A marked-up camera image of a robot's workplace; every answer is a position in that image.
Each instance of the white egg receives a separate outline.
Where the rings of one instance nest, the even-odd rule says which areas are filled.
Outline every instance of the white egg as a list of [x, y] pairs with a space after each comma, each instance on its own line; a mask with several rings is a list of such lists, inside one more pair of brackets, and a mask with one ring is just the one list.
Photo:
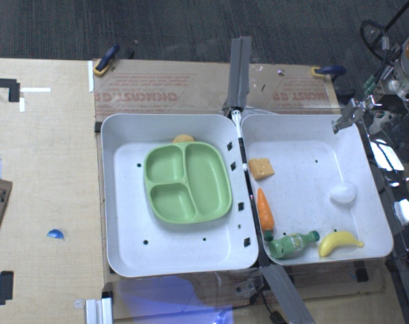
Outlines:
[[356, 195], [356, 187], [350, 182], [336, 184], [331, 190], [331, 198], [343, 204], [352, 202], [356, 198]]

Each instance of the toy bottle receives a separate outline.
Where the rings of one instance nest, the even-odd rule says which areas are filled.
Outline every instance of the toy bottle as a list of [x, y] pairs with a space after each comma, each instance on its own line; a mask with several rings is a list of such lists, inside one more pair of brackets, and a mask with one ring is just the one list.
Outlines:
[[270, 241], [269, 252], [273, 258], [280, 259], [289, 254], [299, 253], [303, 251], [308, 244], [312, 244], [319, 240], [320, 235], [315, 230], [308, 234], [289, 234], [281, 239]]

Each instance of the gray metal bar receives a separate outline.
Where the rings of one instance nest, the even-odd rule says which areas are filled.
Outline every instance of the gray metal bar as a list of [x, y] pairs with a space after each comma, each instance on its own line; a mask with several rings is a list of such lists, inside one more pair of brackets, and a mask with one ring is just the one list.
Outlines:
[[281, 265], [262, 267], [261, 272], [290, 324], [314, 324], [309, 310]]
[[250, 92], [250, 56], [250, 36], [231, 40], [229, 88], [225, 107], [246, 106], [246, 95]]
[[85, 324], [113, 324], [113, 307], [111, 298], [86, 300], [84, 306]]

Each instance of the green plate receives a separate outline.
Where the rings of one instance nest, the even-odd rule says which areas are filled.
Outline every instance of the green plate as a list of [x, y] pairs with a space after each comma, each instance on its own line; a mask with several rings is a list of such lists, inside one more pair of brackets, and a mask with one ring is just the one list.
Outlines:
[[157, 217], [169, 223], [198, 223], [224, 216], [231, 188], [218, 150], [203, 142], [158, 146], [144, 160], [144, 182]]

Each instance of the dark floor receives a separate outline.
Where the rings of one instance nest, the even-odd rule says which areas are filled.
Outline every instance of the dark floor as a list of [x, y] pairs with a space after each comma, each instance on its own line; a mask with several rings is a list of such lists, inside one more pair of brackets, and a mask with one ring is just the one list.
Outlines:
[[[0, 0], [0, 57], [98, 58], [113, 43], [136, 59], [229, 62], [230, 40], [252, 37], [253, 62], [342, 65], [340, 92], [360, 91], [380, 63], [359, 36], [407, 0]], [[409, 8], [389, 30], [409, 37]]]

